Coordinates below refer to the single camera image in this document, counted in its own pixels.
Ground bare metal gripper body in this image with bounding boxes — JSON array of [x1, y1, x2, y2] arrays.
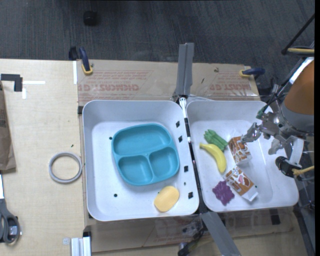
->
[[259, 111, 289, 138]]

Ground orange and white carton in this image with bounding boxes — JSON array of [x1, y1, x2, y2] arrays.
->
[[227, 136, 254, 167], [222, 165, 259, 202]]

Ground green toy asparagus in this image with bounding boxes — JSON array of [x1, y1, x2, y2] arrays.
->
[[203, 129, 229, 152]]

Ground yellow banana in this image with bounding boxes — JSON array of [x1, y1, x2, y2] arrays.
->
[[199, 142, 228, 175]]

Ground white plastic tray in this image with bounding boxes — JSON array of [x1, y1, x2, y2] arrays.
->
[[81, 99, 200, 222], [186, 99, 300, 214]]

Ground purple grapes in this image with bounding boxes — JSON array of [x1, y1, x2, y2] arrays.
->
[[212, 180, 236, 207]]

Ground yellow oval toy bread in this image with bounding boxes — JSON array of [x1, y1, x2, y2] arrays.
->
[[153, 185, 181, 214]]

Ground blue divided plate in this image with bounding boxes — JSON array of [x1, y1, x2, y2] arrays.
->
[[111, 123, 181, 187]]

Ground brown cardboard board red print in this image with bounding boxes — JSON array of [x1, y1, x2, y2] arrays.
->
[[76, 59, 296, 253]]

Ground white tape roll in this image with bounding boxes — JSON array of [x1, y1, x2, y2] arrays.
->
[[48, 152, 83, 185]]

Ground brown paper bag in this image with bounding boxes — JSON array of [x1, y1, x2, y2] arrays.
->
[[0, 81, 17, 174]]

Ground black cylinder on white bracket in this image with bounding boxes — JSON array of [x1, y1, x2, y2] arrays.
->
[[268, 136, 305, 179]]

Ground grey handled scissors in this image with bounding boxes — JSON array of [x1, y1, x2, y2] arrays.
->
[[0, 197, 22, 245]]

